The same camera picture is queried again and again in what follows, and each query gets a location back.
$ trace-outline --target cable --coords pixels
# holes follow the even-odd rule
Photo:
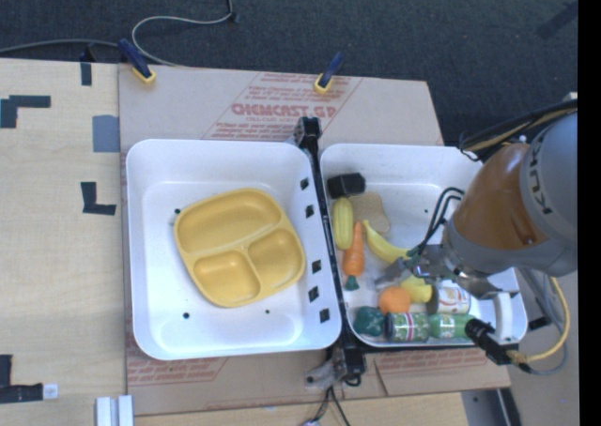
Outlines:
[[[6,47],[0,49],[0,54],[12,53],[14,51],[22,51],[25,49],[35,49],[44,46],[54,46],[58,44],[98,44],[100,46],[106,46],[118,49],[116,42],[109,42],[107,40],[96,40],[96,39],[85,39],[85,38],[74,38],[74,39],[51,39],[43,40],[40,42],[29,42],[28,44],[21,44],[19,46]]]
[[[414,251],[413,254],[417,254],[418,256],[424,252],[425,246],[430,238],[436,233],[439,227],[444,223],[444,215],[446,214],[447,207],[451,199],[456,199],[461,201],[461,197],[459,196],[448,196],[445,198],[446,194],[449,192],[456,192],[460,196],[463,196],[465,192],[459,188],[450,187],[445,189],[439,196],[439,199],[436,202],[436,206],[434,207],[434,213],[432,214],[432,218],[430,219],[430,223],[426,229],[424,239],[420,242],[415,248],[412,249]],[[439,213],[440,206],[442,205],[442,201],[444,201],[444,205],[442,206],[442,211]]]
[[[140,53],[146,59],[150,59],[152,61],[155,61],[158,64],[164,64],[166,66],[185,67],[180,64],[176,64],[173,62],[165,61],[164,59],[160,59],[158,56],[151,54],[148,51],[146,51],[145,49],[143,49],[142,46],[140,46],[140,43],[138,42],[138,39],[136,37],[136,34],[138,33],[138,29],[145,23],[150,23],[152,21],[175,21],[175,22],[180,22],[180,23],[190,23],[190,24],[196,24],[196,25],[214,25],[214,24],[219,24],[219,23],[225,23],[226,21],[230,21],[230,20],[236,21],[238,15],[234,12],[234,4],[233,4],[232,0],[226,0],[226,1],[227,1],[227,9],[228,9],[227,13],[225,15],[223,15],[221,18],[215,19],[212,21],[198,21],[196,19],[186,19],[186,18],[181,18],[181,17],[177,17],[177,16],[147,17],[133,27],[133,29],[131,30],[131,40],[132,40],[133,44],[140,50]],[[35,48],[39,48],[39,47],[54,46],[54,45],[59,45],[59,44],[90,44],[90,43],[118,49],[118,46],[115,42],[110,42],[107,40],[96,40],[96,39],[86,39],[86,38],[66,38],[66,39],[43,40],[40,42],[30,42],[30,43],[21,44],[18,46],[11,46],[11,47],[0,49],[0,54],[13,53],[15,51],[23,51],[26,49],[35,49]]]
[[[345,412],[343,411],[342,406],[338,402],[338,398],[336,398],[336,394],[334,393],[333,386],[330,386],[328,389],[326,389],[326,395],[325,395],[323,401],[321,402],[321,404],[319,405],[319,409],[317,409],[316,415],[312,419],[307,421],[305,424],[315,424],[316,422],[318,422],[320,419],[322,419],[326,415],[326,413],[328,412],[328,406],[330,404],[330,396],[333,399],[334,404],[336,404],[336,408],[338,409],[338,412],[340,413],[340,416],[342,417],[342,421],[345,423],[346,426],[350,426],[347,416],[345,415]]]
[[[548,278],[547,278],[547,281],[545,281],[545,283],[544,283],[544,290],[543,290],[545,304],[547,306],[547,312],[548,312],[548,315],[551,317],[551,321],[553,322],[553,324],[555,325],[555,327],[560,331],[560,334],[561,334],[562,333],[562,327],[560,325],[560,321],[557,318],[557,316],[555,315],[555,312],[553,311],[553,309],[551,308],[551,306],[549,304],[547,283],[548,283]],[[562,344],[562,349],[563,349],[562,361],[556,367],[551,368],[549,370],[542,370],[542,371],[530,368],[529,373],[530,374],[536,374],[536,375],[539,375],[539,376],[549,376],[549,375],[555,374],[558,371],[562,370],[563,367],[565,366],[565,363],[567,362],[567,358],[568,358],[567,344],[565,342]]]
[[[527,130],[540,126],[552,119],[562,115],[571,114],[578,110],[578,99],[565,100],[550,106],[537,109],[535,111],[523,114],[517,118],[501,122],[491,128],[484,129],[468,138],[460,138],[459,150],[477,152],[480,151],[481,159],[490,157],[500,146],[501,143],[510,139],[512,136]]]
[[[352,388],[358,388],[358,387],[361,385],[361,381],[362,381],[362,380],[361,380],[361,375],[360,375],[360,374],[357,374],[357,376],[355,377],[355,380],[354,380],[354,381],[351,381],[350,379],[346,379],[346,380],[345,380],[345,383],[346,383],[348,386],[351,386]]]
[[[509,356],[509,358],[512,360],[512,363],[517,365],[522,370],[524,370],[528,373],[534,372],[534,370],[532,370],[532,368],[530,367],[530,363],[550,357],[551,355],[556,353],[563,346],[563,344],[565,343],[565,340],[567,338],[569,329],[570,329],[570,311],[568,309],[567,301],[565,300],[565,296],[563,295],[562,288],[560,287],[556,278],[549,278],[549,281],[551,282],[551,285],[555,289],[555,292],[557,293],[557,296],[559,297],[559,300],[560,300],[560,303],[562,304],[562,309],[563,309],[563,318],[564,318],[563,319],[563,331],[560,335],[559,340],[557,340],[557,342],[553,346],[548,348],[548,350],[546,350],[542,353],[535,354],[535,355],[526,355],[524,353],[519,353],[518,351],[515,351],[515,350],[507,351],[507,356]]]
[[[165,61],[164,59],[160,59],[159,57],[157,57],[156,55],[153,55],[151,53],[149,53],[148,51],[146,51],[138,42],[138,39],[136,37],[136,34],[138,33],[138,29],[144,25],[145,23],[150,23],[153,21],[174,21],[174,22],[178,22],[178,23],[189,23],[189,24],[196,24],[196,25],[215,25],[215,24],[220,24],[220,23],[225,23],[226,21],[229,20],[235,20],[237,18],[236,13],[234,12],[234,5],[232,3],[232,0],[226,0],[227,1],[227,8],[228,11],[227,13],[222,16],[220,19],[215,19],[212,21],[199,21],[196,19],[186,19],[186,18],[182,18],[182,17],[177,17],[177,16],[152,16],[152,17],[147,17],[145,19],[143,19],[142,21],[140,21],[138,24],[136,24],[133,29],[131,30],[131,41],[133,42],[133,44],[135,45],[135,47],[137,47],[140,52],[148,59],[152,59],[153,61],[156,61],[159,64],[164,64],[166,66],[181,66],[184,67],[181,64],[176,64],[173,62],[169,62],[169,61]]]

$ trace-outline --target black wire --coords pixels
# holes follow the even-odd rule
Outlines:
[[[483,158],[477,155],[473,156],[473,153],[469,153],[468,151],[464,151],[463,149],[459,149],[459,152],[463,154],[466,158],[468,158],[471,162],[481,162],[483,160]]]
[[[357,388],[358,386],[361,385],[361,375],[357,374],[357,376],[355,377],[355,381],[351,382],[350,379],[347,379],[345,381],[345,383],[347,383],[347,385],[351,386],[352,388]]]
[[[342,417],[342,421],[345,422],[346,426],[350,426],[347,416],[345,415],[345,412],[342,410],[342,406],[340,405],[340,403],[338,403],[338,398],[336,398],[336,395],[334,394],[334,388],[330,388],[330,389],[331,389],[331,396],[333,397],[334,403],[336,404],[336,407],[338,408],[338,412],[340,413],[340,416]]]
[[[426,229],[424,239],[417,246],[417,254],[418,255],[422,254],[422,252],[424,252],[424,248],[425,248],[427,242],[436,233],[436,231],[438,230],[440,225],[443,224],[444,215],[445,215],[447,207],[449,205],[449,201],[451,199],[456,199],[458,201],[461,200],[461,197],[459,197],[459,196],[449,196],[448,198],[445,198],[445,196],[449,192],[456,192],[456,193],[460,194],[461,196],[463,196],[463,194],[465,194],[465,192],[463,190],[461,190],[459,188],[454,188],[454,187],[447,188],[440,194],[439,199],[436,202],[436,206],[434,207],[434,213],[432,214],[432,218],[430,219],[430,223],[428,224],[428,228]],[[444,206],[442,207],[442,212],[439,213],[440,206],[442,205],[443,201],[444,201]]]
[[[59,44],[92,44],[92,45],[106,46],[106,47],[118,49],[116,42],[109,42],[107,40],[86,39],[86,38],[73,38],[73,39],[42,40],[40,42],[30,42],[28,44],[21,44],[19,46],[6,47],[4,49],[0,49],[0,54],[12,53],[15,51],[22,51],[24,49],[35,49],[35,48],[44,47],[44,46],[55,46],[55,45],[59,45]]]
[[[316,415],[311,419],[310,422],[319,421],[326,415],[326,413],[328,412],[328,406],[330,404],[330,396],[333,399],[334,404],[336,404],[336,408],[338,409],[338,412],[340,413],[340,416],[342,417],[343,422],[346,424],[346,426],[350,426],[347,416],[345,415],[345,412],[343,411],[342,406],[338,402],[338,398],[336,398],[336,394],[334,393],[333,386],[330,386],[328,389],[326,389],[326,395],[325,395],[323,401],[321,402],[319,409],[317,409]]]
[[[469,137],[465,137],[465,133],[462,133],[459,137],[458,149],[462,152],[466,149],[472,150],[480,160],[486,160],[501,147],[504,141],[508,140],[508,138],[502,137],[505,133],[512,131],[511,135],[516,136],[524,130],[530,129],[534,125],[544,124],[548,120],[556,117],[557,114],[570,114],[577,108],[578,99],[569,99],[525,113],[517,118],[503,121],[490,128],[472,134]],[[493,141],[493,144],[484,147],[479,151],[473,151],[475,146],[488,141]]]

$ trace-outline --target yellow cable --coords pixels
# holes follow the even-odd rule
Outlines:
[[[536,126],[546,123],[546,122],[550,121],[551,119],[555,119],[556,117],[559,117],[561,115],[571,114],[572,112],[576,111],[577,109],[578,109],[577,107],[573,107],[573,108],[569,108],[569,109],[561,109],[559,111],[554,111],[552,113],[544,114],[530,124],[528,121],[525,121],[524,123],[520,124],[519,126],[515,126],[514,128],[512,128],[510,130],[501,132],[499,135],[497,135],[495,137],[484,139],[480,143],[476,143],[474,145],[464,147],[463,150],[468,151],[468,152],[480,151],[481,149],[485,149],[487,147],[496,145],[496,144],[500,143],[501,141],[504,141],[505,139],[510,138],[511,136],[513,136],[517,132],[520,132],[523,129],[527,130],[527,129],[535,128]]]
[[[559,350],[559,348],[561,348],[563,346],[563,343],[565,342],[565,340],[567,338],[567,334],[570,329],[570,311],[567,306],[567,301],[565,300],[565,296],[563,295],[562,288],[560,287],[559,283],[557,282],[557,279],[549,278],[549,280],[551,281],[551,284],[553,285],[553,289],[555,289],[557,296],[559,297],[560,302],[562,303],[563,317],[564,317],[562,335],[560,336],[560,339],[555,343],[555,345],[553,345],[552,347],[550,347],[548,350],[546,350],[543,353],[539,353],[536,355],[526,355],[524,353],[519,353],[518,351],[513,351],[513,350],[507,351],[507,356],[509,356],[509,358],[511,358],[512,362],[516,365],[529,364],[533,361],[538,361],[540,359],[548,358],[552,354],[556,353]]]

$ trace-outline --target black object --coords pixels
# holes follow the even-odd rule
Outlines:
[[[50,107],[50,96],[8,96],[15,107]]]
[[[84,211],[90,214],[105,214],[114,216],[116,205],[99,205],[96,204],[96,183],[83,182],[82,195],[84,196]]]
[[[20,107],[49,108],[50,96],[9,96],[0,102],[0,128],[17,127],[17,109]]]
[[[88,62],[80,63],[82,85],[92,85],[92,65]]]
[[[481,161],[486,161],[497,152],[505,141],[516,138],[522,132],[532,129],[536,135],[548,121],[561,115],[571,114],[578,110],[578,99],[568,99],[545,106],[503,121],[486,128],[469,137],[461,138],[458,148],[461,151],[471,151]]]
[[[0,388],[0,404],[27,403],[44,399],[44,385],[37,383],[31,386],[4,386]]]
[[[17,127],[17,107],[9,99],[0,99],[0,128]]]
[[[79,54],[79,61],[82,63],[96,62],[96,56],[92,53],[93,42],[85,45],[84,51]]]
[[[10,384],[10,367],[12,355],[0,355],[0,388]]]
[[[466,324],[466,336],[486,352],[486,357],[488,359],[500,366],[511,364],[511,359],[507,355],[507,351],[510,349],[517,349],[517,346],[501,346],[488,336],[488,333],[490,332],[495,332],[495,328],[480,319],[470,319]]]
[[[360,173],[336,175],[328,179],[328,192],[332,199],[365,192],[365,178]]]
[[[545,327],[551,324],[551,320],[545,316],[539,317],[538,319],[532,319],[528,323],[528,329],[534,331],[539,327]]]
[[[44,385],[11,385],[12,355],[0,355],[0,404],[25,403],[44,399]]]

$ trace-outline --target label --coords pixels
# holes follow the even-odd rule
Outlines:
[[[390,342],[425,342],[430,337],[428,316],[421,312],[389,312],[385,334]]]
[[[470,293],[459,287],[442,286],[434,290],[432,299],[426,308],[429,314],[450,312],[451,314],[467,314],[470,311]]]
[[[439,338],[448,340],[455,336],[455,319],[450,314],[440,315]]]
[[[202,139],[285,141],[301,117],[318,117],[322,132],[352,96],[361,78],[335,76],[326,94],[307,74],[260,72]]]

